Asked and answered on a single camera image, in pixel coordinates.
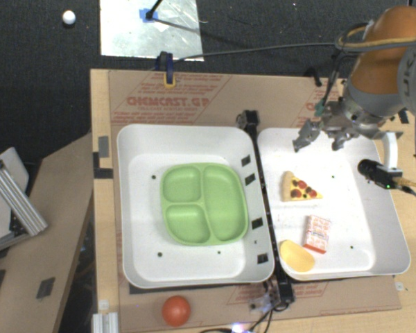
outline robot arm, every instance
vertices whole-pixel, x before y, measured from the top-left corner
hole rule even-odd
[[[346,43],[347,37],[361,30],[365,30],[362,44]],[[416,116],[416,8],[391,8],[373,24],[359,26],[339,38],[336,45],[344,53],[362,53],[343,97],[319,105],[316,115],[321,119],[304,124],[293,141],[295,151],[313,142],[321,130],[334,138],[332,149],[337,151],[359,135],[384,138],[387,132],[379,127],[403,108]]]

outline white ball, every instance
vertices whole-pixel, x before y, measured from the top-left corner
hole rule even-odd
[[[71,10],[67,10],[63,13],[63,22],[67,25],[72,25],[76,23],[76,14]]]

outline pepperoni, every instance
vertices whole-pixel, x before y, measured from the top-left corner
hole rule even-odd
[[[302,181],[302,180],[299,180],[299,182],[297,182],[297,186],[298,186],[300,189],[305,189],[305,188],[306,188],[306,182],[304,182],[304,181]]]
[[[301,197],[301,196],[302,196],[302,193],[300,192],[299,189],[291,190],[291,197],[292,198],[297,198],[297,197]]]

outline toy pizza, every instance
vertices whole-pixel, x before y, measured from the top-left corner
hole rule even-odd
[[[315,198],[322,198],[322,195],[303,180],[296,178],[291,171],[284,173],[282,178],[282,201],[303,201]]]

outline black fabric backdrop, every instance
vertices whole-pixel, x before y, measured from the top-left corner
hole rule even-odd
[[[348,26],[407,0],[197,0],[204,52],[332,42]],[[77,15],[62,25],[63,11]],[[149,69],[152,60],[100,55],[99,0],[0,0],[0,152],[36,161],[90,130],[89,70]],[[302,75],[331,70],[331,48],[207,58],[179,71]]]

